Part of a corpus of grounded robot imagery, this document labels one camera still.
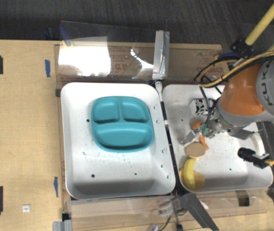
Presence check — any yellow banana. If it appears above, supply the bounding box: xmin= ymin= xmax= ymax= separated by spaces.
xmin=183 ymin=157 xmax=198 ymax=190

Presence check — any black cylinder on white bracket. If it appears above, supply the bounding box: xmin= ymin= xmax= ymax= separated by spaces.
xmin=237 ymin=131 xmax=270 ymax=170

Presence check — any brown round biscuit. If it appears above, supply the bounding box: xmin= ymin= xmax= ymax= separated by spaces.
xmin=184 ymin=141 xmax=207 ymax=159

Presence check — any teal divided plate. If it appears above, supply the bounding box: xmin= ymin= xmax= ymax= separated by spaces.
xmin=90 ymin=95 xmax=155 ymax=153

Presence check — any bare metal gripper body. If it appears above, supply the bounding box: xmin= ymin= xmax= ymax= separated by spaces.
xmin=198 ymin=117 xmax=235 ymax=139

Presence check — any white plastic tray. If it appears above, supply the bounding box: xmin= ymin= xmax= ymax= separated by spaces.
xmin=161 ymin=83 xmax=274 ymax=194
xmin=60 ymin=81 xmax=177 ymax=200

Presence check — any white carton with black print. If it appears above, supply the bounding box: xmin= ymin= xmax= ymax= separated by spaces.
xmin=190 ymin=98 xmax=216 ymax=116

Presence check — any orange carrot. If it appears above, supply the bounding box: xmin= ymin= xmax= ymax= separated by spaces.
xmin=191 ymin=120 xmax=210 ymax=152

